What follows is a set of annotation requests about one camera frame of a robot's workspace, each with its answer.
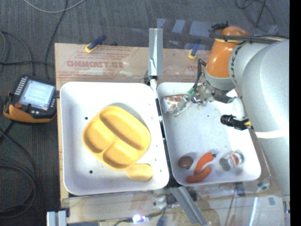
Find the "red button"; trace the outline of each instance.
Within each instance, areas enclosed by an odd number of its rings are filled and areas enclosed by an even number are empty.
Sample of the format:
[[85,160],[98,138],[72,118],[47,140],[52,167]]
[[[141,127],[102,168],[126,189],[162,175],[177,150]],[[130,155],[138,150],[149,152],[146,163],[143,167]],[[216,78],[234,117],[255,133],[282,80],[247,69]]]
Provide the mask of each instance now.
[[22,109],[22,104],[19,103],[19,102],[15,103],[15,108],[21,110]]

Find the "white cable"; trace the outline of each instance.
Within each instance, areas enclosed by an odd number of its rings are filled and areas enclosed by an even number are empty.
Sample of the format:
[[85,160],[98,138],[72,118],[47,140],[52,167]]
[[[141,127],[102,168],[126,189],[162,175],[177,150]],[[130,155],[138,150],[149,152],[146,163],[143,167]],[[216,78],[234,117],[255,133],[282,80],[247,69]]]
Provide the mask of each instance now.
[[69,10],[69,9],[71,9],[71,8],[74,8],[74,7],[76,7],[77,5],[79,5],[80,3],[84,2],[84,1],[87,1],[87,0],[79,1],[78,3],[74,4],[73,6],[71,6],[71,7],[69,7],[69,8],[62,9],[62,10],[58,10],[58,11],[45,11],[45,10],[42,10],[42,9],[40,9],[40,8],[38,8],[38,7],[36,7],[36,6],[34,6],[33,4],[31,4],[31,3],[30,3],[29,1],[27,1],[27,0],[24,0],[24,1],[25,1],[27,4],[29,4],[31,7],[35,8],[35,9],[37,9],[37,10],[39,10],[39,11],[42,11],[42,12],[44,12],[44,13],[60,13],[60,12],[64,12],[64,11],[66,11],[66,10]]

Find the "tin can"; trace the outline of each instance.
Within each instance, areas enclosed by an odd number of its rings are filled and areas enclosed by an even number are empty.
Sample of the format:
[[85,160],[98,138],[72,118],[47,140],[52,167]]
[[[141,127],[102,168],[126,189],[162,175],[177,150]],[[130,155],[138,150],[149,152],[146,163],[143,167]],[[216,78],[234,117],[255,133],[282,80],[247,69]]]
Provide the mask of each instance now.
[[243,154],[241,153],[241,151],[236,150],[222,157],[220,159],[220,165],[225,171],[229,171],[231,168],[238,166],[243,161],[244,161]]

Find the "dark floor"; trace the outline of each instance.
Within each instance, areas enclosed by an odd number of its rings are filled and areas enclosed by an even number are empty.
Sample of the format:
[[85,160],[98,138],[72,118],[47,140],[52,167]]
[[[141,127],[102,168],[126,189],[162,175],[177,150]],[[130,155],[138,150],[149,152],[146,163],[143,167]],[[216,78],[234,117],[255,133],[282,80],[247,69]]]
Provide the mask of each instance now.
[[[80,0],[68,0],[67,5],[66,0],[28,1],[44,11],[24,0],[0,0],[1,107],[21,74],[35,74],[55,81],[52,66],[6,64],[39,60],[54,65],[54,42],[88,44],[105,33],[104,44],[116,42],[122,46],[147,47],[148,29],[163,27],[165,48],[187,48],[189,43],[201,38],[200,49],[210,50],[213,40],[208,30],[214,24],[225,22],[243,27],[254,35],[290,35],[290,0],[266,0],[257,26],[264,0],[87,0],[58,13],[45,11],[69,8]],[[23,125],[1,116],[1,132],[7,126],[6,137],[0,135],[0,225],[32,226],[39,222],[43,225],[45,212],[60,209],[57,120]],[[18,169],[12,161],[7,162],[8,159],[16,161]],[[30,172],[21,172],[20,165]],[[35,185],[39,185],[35,197],[32,177]],[[23,206],[4,211],[20,204]]]

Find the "yellow divided plate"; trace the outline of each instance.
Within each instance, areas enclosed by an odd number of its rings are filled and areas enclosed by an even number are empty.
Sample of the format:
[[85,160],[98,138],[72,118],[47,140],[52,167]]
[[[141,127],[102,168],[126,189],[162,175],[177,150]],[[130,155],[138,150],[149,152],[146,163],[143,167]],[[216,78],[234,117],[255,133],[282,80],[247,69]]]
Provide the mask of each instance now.
[[111,105],[86,125],[82,140],[105,165],[114,170],[126,170],[148,149],[151,134],[132,114]]

